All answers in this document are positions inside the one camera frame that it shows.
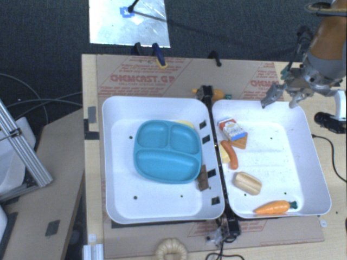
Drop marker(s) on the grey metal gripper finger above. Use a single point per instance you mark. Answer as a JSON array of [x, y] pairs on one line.
[[297, 99], [272, 94]]

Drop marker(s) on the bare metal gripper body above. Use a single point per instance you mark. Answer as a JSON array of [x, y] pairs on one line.
[[303, 81]]

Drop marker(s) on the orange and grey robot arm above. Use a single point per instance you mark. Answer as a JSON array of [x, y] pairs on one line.
[[326, 39]]

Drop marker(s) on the small green block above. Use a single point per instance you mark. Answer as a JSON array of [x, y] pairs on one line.
[[228, 96]]

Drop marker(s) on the yellow orange toy food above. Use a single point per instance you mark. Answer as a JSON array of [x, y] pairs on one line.
[[218, 93]]

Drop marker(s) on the orange and white small carton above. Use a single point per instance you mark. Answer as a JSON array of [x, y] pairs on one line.
[[231, 129]]

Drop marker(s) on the orange pizza slice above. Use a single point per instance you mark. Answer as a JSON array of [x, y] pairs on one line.
[[241, 144]]

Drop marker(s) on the white plastic tray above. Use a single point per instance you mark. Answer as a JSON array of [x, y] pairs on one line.
[[273, 161], [151, 199]]

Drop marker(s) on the orange sausage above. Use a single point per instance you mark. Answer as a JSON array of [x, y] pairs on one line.
[[231, 156]]

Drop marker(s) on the thin black rod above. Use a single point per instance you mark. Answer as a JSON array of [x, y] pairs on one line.
[[218, 150]]

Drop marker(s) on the yellow cheese wedge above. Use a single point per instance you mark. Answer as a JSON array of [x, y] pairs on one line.
[[223, 156]]

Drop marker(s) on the tan bread roll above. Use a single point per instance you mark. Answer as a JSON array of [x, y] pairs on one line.
[[248, 183]]

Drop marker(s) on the brown chocolate bar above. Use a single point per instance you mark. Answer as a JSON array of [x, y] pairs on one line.
[[203, 179]]

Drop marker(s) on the orange carrot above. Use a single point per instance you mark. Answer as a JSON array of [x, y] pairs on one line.
[[272, 207]]

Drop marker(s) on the blue divided plate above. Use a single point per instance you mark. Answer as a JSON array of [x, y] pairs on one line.
[[165, 156]]

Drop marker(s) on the brown cardboard board, red print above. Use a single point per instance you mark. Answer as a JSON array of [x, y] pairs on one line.
[[141, 77]]

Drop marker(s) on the beige doughnut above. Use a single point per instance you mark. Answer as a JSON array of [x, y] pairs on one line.
[[162, 250]]

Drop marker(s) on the black cylinder on white bracket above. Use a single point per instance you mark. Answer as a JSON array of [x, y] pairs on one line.
[[329, 120]]

